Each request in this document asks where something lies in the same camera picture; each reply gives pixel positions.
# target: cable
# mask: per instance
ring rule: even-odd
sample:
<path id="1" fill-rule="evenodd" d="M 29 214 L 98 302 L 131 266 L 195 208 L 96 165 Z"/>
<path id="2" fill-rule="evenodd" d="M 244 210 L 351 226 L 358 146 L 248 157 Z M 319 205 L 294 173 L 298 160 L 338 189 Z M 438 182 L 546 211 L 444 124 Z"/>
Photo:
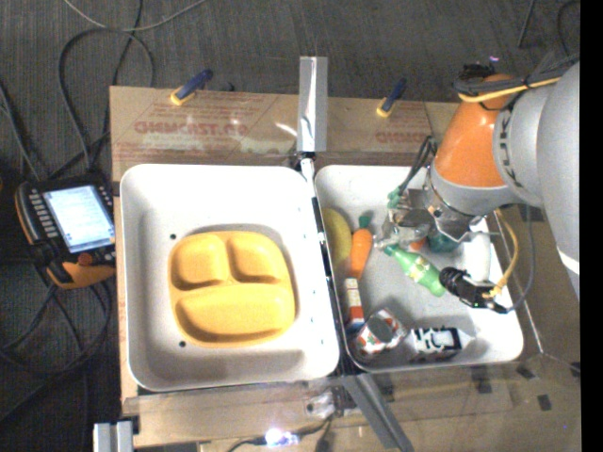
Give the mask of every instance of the cable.
<path id="1" fill-rule="evenodd" d="M 503 273 L 500 280 L 498 280 L 495 287 L 492 288 L 492 291 L 490 292 L 491 296 L 498 295 L 502 292 L 502 288 L 507 284 L 509 277 L 511 276 L 513 270 L 515 269 L 515 266 L 517 265 L 517 260 L 519 259 L 519 241 L 517 240 L 517 235 L 515 234 L 515 231 L 511 227 L 511 224 L 509 224 L 507 219 L 503 216 L 500 209 L 495 209 L 494 214 L 497 216 L 498 220 L 503 224 L 503 226 L 507 230 L 507 233 L 511 237 L 511 240 L 513 241 L 513 258 L 511 259 L 509 266 Z"/>
<path id="2" fill-rule="evenodd" d="M 86 13 L 84 13 L 82 10 L 80 10 L 78 7 L 76 7 L 70 0 L 63 0 L 63 2 L 65 2 L 73 11 L 75 11 L 75 13 L 77 13 L 80 17 L 84 18 L 91 24 L 99 26 L 99 27 L 107 29 L 107 30 L 118 30 L 118 31 L 122 31 L 122 32 L 142 32 L 145 30 L 151 30 L 153 28 L 157 28 L 163 24 L 166 24 L 167 22 L 172 21 L 173 19 L 179 17 L 180 15 L 183 15 L 183 14 L 193 10 L 194 8 L 202 5 L 206 1 L 208 1 L 208 0 L 197 0 L 196 2 L 192 3 L 191 5 L 184 7 L 183 9 L 173 13 L 171 16 L 169 16 L 155 24 L 149 24 L 149 25 L 144 25 L 144 26 L 136 26 L 135 25 L 131 28 L 114 28 L 109 25 L 101 24 L 100 22 L 93 20 L 91 17 L 86 15 Z"/>
<path id="3" fill-rule="evenodd" d="M 554 79 L 543 80 L 541 82 L 532 82 L 529 86 L 523 85 L 523 86 L 519 86 L 519 87 L 512 88 L 512 89 L 504 89 L 504 90 L 499 90 L 497 92 L 490 92 L 487 94 L 476 95 L 476 96 L 470 96 L 470 95 L 466 95 L 463 93 L 459 93 L 459 97 L 461 98 L 462 101 L 465 101 L 465 102 L 480 103 L 480 102 L 489 101 L 491 99 L 496 99 L 496 97 L 502 97 L 503 95 L 515 94 L 516 92 L 521 92 L 522 90 L 534 89 L 534 88 L 542 87 L 542 86 L 549 86 L 549 85 L 557 82 L 559 79 L 560 79 L 560 77 L 556 77 Z"/>
<path id="4" fill-rule="evenodd" d="M 567 48 L 567 43 L 565 42 L 565 39 L 563 38 L 563 32 L 562 32 L 562 17 L 563 14 L 571 7 L 573 7 L 574 5 L 580 5 L 580 0 L 569 0 L 568 2 L 565 2 L 562 7 L 559 9 L 559 11 L 557 12 L 557 34 L 559 37 L 559 41 L 562 45 L 563 51 L 565 52 L 565 54 L 567 56 L 569 56 L 569 49 Z"/>
<path id="5" fill-rule="evenodd" d="M 86 448 L 86 444 L 88 442 L 88 421 L 89 421 L 89 400 L 90 400 L 90 392 L 89 392 L 89 377 L 88 377 L 88 372 L 87 370 L 84 368 L 84 365 L 88 364 L 89 360 L 94 356 L 95 352 L 98 349 L 98 346 L 100 345 L 100 343 L 102 343 L 102 340 L 105 339 L 106 337 L 106 328 L 108 325 L 108 321 L 110 320 L 111 317 L 111 296 L 110 296 L 110 290 L 108 289 L 108 287 L 106 286 L 106 284 L 104 282 L 101 282 L 101 285 L 106 293 L 106 299 L 107 299 L 107 304 L 104 303 L 104 301 L 101 299 L 98 291 L 91 287 L 90 289 L 92 290 L 92 292 L 94 293 L 94 295 L 96 296 L 96 298 L 99 300 L 99 303 L 101 305 L 101 308 L 103 309 L 103 313 L 105 314 L 105 322 L 103 324 L 103 327 L 101 329 L 101 331 L 96 335 L 96 337 L 92 340 L 92 343 L 90 346 L 88 347 L 84 347 L 81 339 L 77 333 L 77 330 L 75 329 L 75 325 L 73 323 L 73 321 L 71 320 L 67 310 L 65 309 L 65 307 L 63 306 L 63 304 L 61 303 L 61 301 L 58 299 L 57 295 L 56 295 L 56 291 L 58 290 L 57 286 L 54 284 L 51 284 L 48 287 L 48 292 L 46 295 L 46 298 L 44 299 L 44 302 L 42 303 L 42 306 L 39 308 L 39 310 L 36 312 L 34 318 L 31 320 L 29 326 L 27 327 L 27 331 L 22 333 L 17 339 L 12 340 L 10 343 L 8 344 L 4 344 L 0 349 L 2 350 L 2 357 L 6 358 L 6 356 L 8 356 L 8 361 L 10 363 L 15 364 L 15 361 L 12 359 L 12 357 L 10 357 L 7 353 L 5 353 L 5 351 L 8 350 L 8 348 L 10 347 L 14 347 L 16 346 L 18 343 L 21 343 L 27 335 L 29 335 L 33 330 L 35 330 L 35 328 L 40 324 L 40 318 L 41 315 L 43 314 L 43 311 L 46 309 L 46 306 L 48 305 L 48 302 L 50 301 L 50 299 L 52 299 L 55 304 L 57 305 L 58 309 L 61 311 L 61 314 L 63 316 L 63 319 L 66 321 L 68 329 L 70 330 L 70 333 L 79 349 L 79 355 L 77 356 L 76 359 L 72 360 L 68 366 L 60 369 L 57 371 L 55 370 L 44 370 L 44 373 L 46 375 L 48 375 L 47 377 L 45 377 L 43 379 L 42 384 L 40 384 L 38 387 L 36 387 L 33 391 L 31 391 L 28 395 L 26 395 L 24 398 L 22 398 L 16 405 L 14 405 L 12 407 L 11 410 L 9 410 L 8 412 L 4 413 L 3 415 L 0 416 L 0 424 L 3 423 L 5 420 L 7 420 L 9 417 L 11 417 L 12 414 L 14 414 L 16 411 L 18 411 L 21 407 L 23 407 L 25 404 L 29 403 L 32 399 L 34 399 L 36 396 L 38 396 L 39 393 L 41 393 L 44 389 L 49 389 L 51 385 L 56 385 L 57 383 L 61 382 L 63 379 L 69 377 L 72 372 L 74 371 L 80 371 L 82 373 L 82 380 L 83 380 L 83 400 L 86 403 L 86 407 L 85 407 L 85 414 L 84 414 L 84 418 L 83 418 L 83 422 L 85 424 L 85 426 L 82 429 L 82 438 L 81 438 L 81 449 L 87 450 Z M 32 370 L 29 365 L 24 365 L 21 362 L 17 362 L 17 366 L 20 369 L 24 369 L 26 368 L 26 372 L 29 373 L 34 373 L 35 375 L 38 375 L 39 370 L 36 367 L 36 370 Z"/>
<path id="6" fill-rule="evenodd" d="M 81 367 L 82 365 L 84 365 L 90 358 L 92 358 L 94 356 L 98 347 L 101 345 L 101 343 L 105 339 L 106 330 L 108 328 L 108 324 L 111 319 L 111 300 L 110 300 L 109 291 L 105 288 L 106 294 L 108 296 L 107 305 L 103 302 L 98 291 L 96 290 L 96 288 L 94 288 L 94 286 L 90 287 L 90 291 L 92 291 L 94 296 L 97 298 L 97 300 L 103 310 L 105 320 L 103 322 L 102 328 L 99 330 L 97 335 L 93 338 L 93 340 L 86 347 L 84 347 L 81 350 L 81 352 L 74 359 L 70 360 L 69 362 L 67 362 L 67 364 L 65 364 L 62 367 L 43 368 L 43 367 L 40 367 L 40 366 L 37 366 L 34 364 L 26 363 L 23 360 L 12 356 L 11 352 L 8 349 L 6 349 L 6 347 L 0 347 L 0 358 L 2 358 L 5 362 L 11 363 L 13 366 L 19 368 L 20 370 L 22 370 L 26 373 L 30 373 L 32 375 L 37 375 L 37 376 L 42 376 L 42 377 L 63 375 L 65 373 L 74 371 L 74 370 L 78 369 L 79 367 Z"/>
<path id="7" fill-rule="evenodd" d="M 29 167 L 29 170 L 31 170 L 31 173 L 34 175 L 34 178 L 36 179 L 36 181 L 39 181 L 40 176 L 36 172 L 36 168 L 32 164 L 29 154 L 25 150 L 25 145 L 23 144 L 23 139 L 21 137 L 21 133 L 19 132 L 19 126 L 17 125 L 14 115 L 12 114 L 12 111 L 10 109 L 10 104 L 8 103 L 8 97 L 4 90 L 2 82 L 0 82 L 0 99 L 1 99 L 0 111 L 8 118 L 8 124 L 9 124 L 10 131 L 14 135 L 15 140 L 17 141 L 17 145 L 19 146 L 19 150 L 21 151 L 21 158 L 27 164 L 27 166 Z"/>
<path id="8" fill-rule="evenodd" d="M 155 65 L 153 63 L 153 57 L 152 57 L 151 52 L 149 51 L 148 47 L 146 46 L 146 44 L 142 40 L 137 38 L 136 36 L 128 34 L 128 33 L 124 33 L 121 30 L 108 29 L 108 28 L 103 28 L 103 29 L 93 28 L 93 29 L 86 30 L 84 32 L 77 34 L 76 36 L 71 38 L 65 44 L 65 46 L 63 47 L 63 50 L 60 53 L 60 57 L 58 59 L 58 83 L 59 83 L 60 95 L 63 99 L 63 103 L 65 104 L 65 107 L 67 108 L 70 120 L 72 122 L 73 129 L 76 131 L 77 136 L 82 144 L 82 152 L 84 155 L 84 160 L 86 162 L 86 170 L 91 169 L 92 161 L 90 160 L 90 153 L 89 153 L 88 145 L 86 144 L 86 139 L 85 139 L 84 131 L 82 129 L 82 125 L 81 125 L 79 119 L 77 118 L 77 115 L 75 114 L 73 105 L 72 105 L 71 100 L 68 95 L 68 91 L 67 91 L 67 87 L 65 84 L 65 79 L 64 79 L 63 73 L 64 73 L 64 68 L 65 68 L 65 57 L 69 53 L 69 50 L 71 50 L 71 48 L 75 45 L 75 43 L 81 39 L 84 39 L 88 35 L 91 35 L 93 33 L 99 33 L 99 32 L 113 32 L 113 33 L 127 36 L 129 41 L 135 41 L 137 44 L 139 44 L 144 49 L 144 54 L 148 59 L 148 63 L 149 63 L 150 68 L 152 69 L 152 73 L 154 73 L 154 68 L 155 68 Z M 121 64 L 122 64 L 122 59 L 120 59 L 120 63 L 118 64 L 118 69 L 121 66 Z"/>
<path id="9" fill-rule="evenodd" d="M 139 0 L 139 4 L 138 4 L 138 7 L 137 7 L 137 15 L 136 15 L 136 19 L 134 21 L 134 27 L 138 26 L 138 24 L 140 22 L 140 18 L 142 16 L 142 1 L 143 0 Z M 66 86 L 64 84 L 62 73 L 60 71 L 60 68 L 61 68 L 60 66 L 62 65 L 62 67 L 64 68 L 64 58 L 67 55 L 67 53 L 69 52 L 69 50 L 73 47 L 73 45 L 78 40 L 81 40 L 81 39 L 85 38 L 87 35 L 90 35 L 92 33 L 103 32 L 103 31 L 110 31 L 110 32 L 118 33 L 118 34 L 125 34 L 128 37 L 128 41 L 127 41 L 127 43 L 125 44 L 125 46 L 124 46 L 124 48 L 122 50 L 122 54 L 121 54 L 120 59 L 118 61 L 118 65 L 115 68 L 115 72 L 113 73 L 113 78 L 111 79 L 111 85 L 116 85 L 117 84 L 117 79 L 118 79 L 120 68 L 121 68 L 122 64 L 124 63 L 124 61 L 125 61 L 126 54 L 127 54 L 128 50 L 130 48 L 130 45 L 131 45 L 131 43 L 133 41 L 135 43 L 137 43 L 138 45 L 140 45 L 140 47 L 144 51 L 144 54 L 145 54 L 145 56 L 147 58 L 147 61 L 148 61 L 148 64 L 149 64 L 149 68 L 151 70 L 150 71 L 149 82 L 147 83 L 147 87 L 152 87 L 153 86 L 153 82 L 155 80 L 155 64 L 153 62 L 153 55 L 151 54 L 151 52 L 148 49 L 148 47 L 146 46 L 146 44 L 142 40 L 140 40 L 137 37 L 135 37 L 133 31 L 126 32 L 126 31 L 121 31 L 119 29 L 96 28 L 96 29 L 91 29 L 91 30 L 84 31 L 84 32 L 76 35 L 75 37 L 73 37 L 63 47 L 63 49 L 61 51 L 61 54 L 60 54 L 60 59 L 59 59 L 59 82 L 60 82 L 60 86 L 61 86 L 61 94 L 63 96 L 63 100 L 66 102 L 67 109 L 70 112 L 70 118 L 72 120 L 72 124 L 75 126 L 75 128 L 76 128 L 77 133 L 78 133 L 79 136 L 83 136 L 83 131 L 81 129 L 81 125 L 80 125 L 77 117 L 75 116 L 75 114 L 73 112 L 73 107 L 71 106 L 71 103 L 69 102 L 69 99 L 67 98 L 67 90 L 66 90 Z M 86 159 L 87 170 L 90 170 L 94 166 L 94 164 L 96 162 L 96 159 L 100 155 L 100 151 L 101 151 L 101 149 L 103 147 L 103 144 L 105 143 L 105 139 L 110 135 L 110 131 L 107 130 L 108 121 L 109 121 L 109 105 L 107 104 L 106 107 L 105 107 L 105 116 L 104 116 L 104 120 L 103 120 L 103 132 L 102 132 L 101 136 L 98 137 L 96 140 L 94 140 L 88 147 L 84 146 L 83 150 L 80 153 L 77 153 L 76 155 L 72 156 L 60 168 L 58 168 L 55 171 L 53 171 L 50 174 L 50 179 L 53 179 L 53 178 L 57 177 L 65 169 L 67 169 L 68 167 L 70 167 L 71 165 L 73 165 L 74 163 L 76 163 L 77 161 L 79 161 L 79 159 L 81 157 L 84 157 Z"/>
<path id="10" fill-rule="evenodd" d="M 303 439 L 303 437 L 315 434 L 318 431 L 320 431 L 323 428 L 325 428 L 325 431 L 321 434 L 321 436 L 320 436 L 320 438 L 318 439 L 318 442 L 317 442 L 317 451 L 319 451 L 319 450 L 321 450 L 321 449 L 319 449 L 319 444 L 321 443 L 321 441 L 324 441 L 324 437 L 326 436 L 327 432 L 329 431 L 329 428 L 331 427 L 331 423 L 333 422 L 333 419 L 334 419 L 334 413 L 332 413 L 331 415 L 329 415 L 329 417 L 327 417 L 324 420 L 324 422 L 322 422 L 320 425 L 314 426 L 314 427 L 301 428 L 301 429 L 299 429 L 297 431 L 291 432 L 291 435 L 292 436 L 297 436 L 299 438 L 299 440 L 301 440 L 301 439 Z M 234 445 L 232 445 L 227 450 L 227 452 L 233 452 L 234 450 L 237 450 L 239 447 L 241 447 L 242 445 L 245 445 L 245 444 L 248 444 L 248 445 L 267 445 L 268 441 L 266 440 L 265 436 L 258 436 L 258 437 L 254 437 L 252 439 L 244 439 L 244 440 L 242 440 L 240 442 L 237 442 Z"/>
<path id="11" fill-rule="evenodd" d="M 433 136 L 426 136 L 421 143 L 421 147 L 416 154 L 415 162 L 411 166 L 406 179 L 399 185 L 394 191 L 390 192 L 387 196 L 389 203 L 387 204 L 388 208 L 394 208 L 398 205 L 400 197 L 404 194 L 406 187 L 408 187 L 409 183 L 413 180 L 416 174 L 428 164 L 430 155 L 435 155 L 437 153 L 437 142 Z"/>
<path id="12" fill-rule="evenodd" d="M 519 308 L 521 305 L 523 305 L 524 301 L 526 300 L 526 297 L 528 296 L 528 293 L 534 285 L 534 276 L 536 273 L 536 245 L 534 240 L 534 233 L 532 230 L 531 212 L 530 207 L 528 205 L 526 205 L 526 223 L 528 225 L 528 239 L 530 242 L 530 274 L 528 276 L 528 281 L 524 286 L 523 293 L 521 294 L 519 299 L 513 304 L 513 306 L 507 308 L 507 313 L 510 313 Z"/>
<path id="13" fill-rule="evenodd" d="M 329 443 L 326 440 L 327 434 L 329 433 L 329 430 L 331 430 L 331 425 L 333 424 L 333 418 L 334 418 L 334 414 L 332 414 L 327 420 L 327 427 L 324 428 L 324 431 L 320 434 L 320 437 L 318 437 L 317 440 L 317 445 L 315 447 L 315 452 L 328 452 L 331 447 L 329 446 Z"/>
<path id="14" fill-rule="evenodd" d="M 459 75 L 452 83 L 454 89 L 459 94 L 464 94 L 469 97 L 476 97 L 478 94 L 485 92 L 498 92 L 502 90 L 516 91 L 517 88 L 530 89 L 544 85 L 551 79 L 558 79 L 579 60 L 579 54 L 563 57 L 555 62 L 541 62 L 533 73 L 523 77 L 512 77 L 504 80 L 487 81 L 479 79 L 475 81 L 471 78 L 465 78 L 462 74 Z"/>

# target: small box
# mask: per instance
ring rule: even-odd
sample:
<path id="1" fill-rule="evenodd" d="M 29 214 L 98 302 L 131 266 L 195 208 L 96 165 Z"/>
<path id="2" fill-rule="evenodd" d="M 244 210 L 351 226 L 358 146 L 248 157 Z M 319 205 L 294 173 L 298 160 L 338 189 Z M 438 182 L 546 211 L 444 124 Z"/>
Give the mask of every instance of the small box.
<path id="1" fill-rule="evenodd" d="M 439 362 L 452 358 L 473 338 L 456 328 L 420 328 L 411 330 L 408 342 L 412 362 Z"/>
<path id="2" fill-rule="evenodd" d="M 344 322 L 346 333 L 356 333 L 365 324 L 365 312 L 360 300 L 360 291 L 358 290 L 358 280 L 355 278 L 346 278 L 344 281 Z"/>

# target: light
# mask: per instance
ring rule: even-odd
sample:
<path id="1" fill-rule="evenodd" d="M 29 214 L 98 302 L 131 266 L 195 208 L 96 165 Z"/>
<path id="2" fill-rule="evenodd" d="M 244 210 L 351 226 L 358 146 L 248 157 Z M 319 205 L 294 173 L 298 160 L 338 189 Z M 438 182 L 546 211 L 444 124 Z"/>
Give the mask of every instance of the light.
<path id="1" fill-rule="evenodd" d="M 264 436 L 268 447 L 279 447 L 281 445 L 296 445 L 300 443 L 300 436 L 291 432 L 282 432 L 278 428 L 271 428 Z"/>
<path id="2" fill-rule="evenodd" d="M 281 129 L 282 131 L 285 131 L 287 133 L 289 133 L 291 136 L 296 137 L 298 134 L 298 131 L 296 131 L 293 127 L 291 127 L 290 125 L 286 125 L 280 122 L 276 122 L 276 126 Z"/>

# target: toy carrot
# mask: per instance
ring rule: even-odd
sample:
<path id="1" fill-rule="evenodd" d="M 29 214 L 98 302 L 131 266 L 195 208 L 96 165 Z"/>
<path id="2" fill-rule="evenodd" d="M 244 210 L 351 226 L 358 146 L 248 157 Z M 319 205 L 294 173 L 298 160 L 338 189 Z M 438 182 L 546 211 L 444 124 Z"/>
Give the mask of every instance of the toy carrot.
<path id="1" fill-rule="evenodd" d="M 369 222 L 368 216 L 361 216 L 358 219 L 360 227 L 351 235 L 350 276 L 356 280 L 360 280 L 373 247 L 373 235 L 368 229 Z"/>

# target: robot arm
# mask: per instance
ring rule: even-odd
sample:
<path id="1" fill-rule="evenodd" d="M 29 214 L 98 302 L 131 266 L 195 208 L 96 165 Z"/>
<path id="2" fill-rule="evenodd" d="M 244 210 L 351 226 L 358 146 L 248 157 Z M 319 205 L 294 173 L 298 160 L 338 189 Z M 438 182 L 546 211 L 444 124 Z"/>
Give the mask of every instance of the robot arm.
<path id="1" fill-rule="evenodd" d="M 429 227 L 460 243 L 473 222 L 501 205 L 543 208 L 579 298 L 579 63 L 554 85 L 486 103 L 493 110 L 459 105 L 420 196 L 404 191 L 389 229 L 405 236 Z"/>

